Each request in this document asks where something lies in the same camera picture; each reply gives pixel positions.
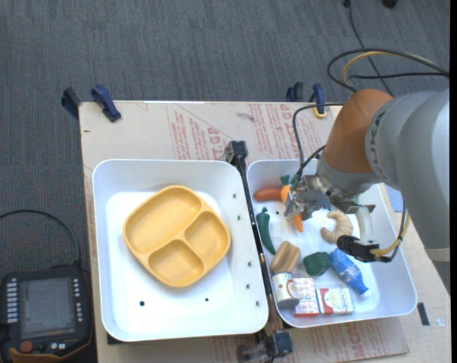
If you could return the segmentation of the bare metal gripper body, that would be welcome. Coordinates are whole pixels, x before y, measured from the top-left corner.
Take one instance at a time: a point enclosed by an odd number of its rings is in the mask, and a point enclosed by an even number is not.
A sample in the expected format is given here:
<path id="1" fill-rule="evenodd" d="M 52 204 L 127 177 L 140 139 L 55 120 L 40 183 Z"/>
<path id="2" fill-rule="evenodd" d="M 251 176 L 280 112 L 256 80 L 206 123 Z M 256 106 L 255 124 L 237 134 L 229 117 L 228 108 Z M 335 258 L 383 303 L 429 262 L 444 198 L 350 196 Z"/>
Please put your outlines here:
<path id="1" fill-rule="evenodd" d="M 359 208 L 355 194 L 327 185 L 317 175 L 294 176 L 290 180 L 289 197 L 297 200 L 302 208 L 305 203 L 320 204 L 326 209 L 334 207 L 343 213 L 354 213 Z"/>

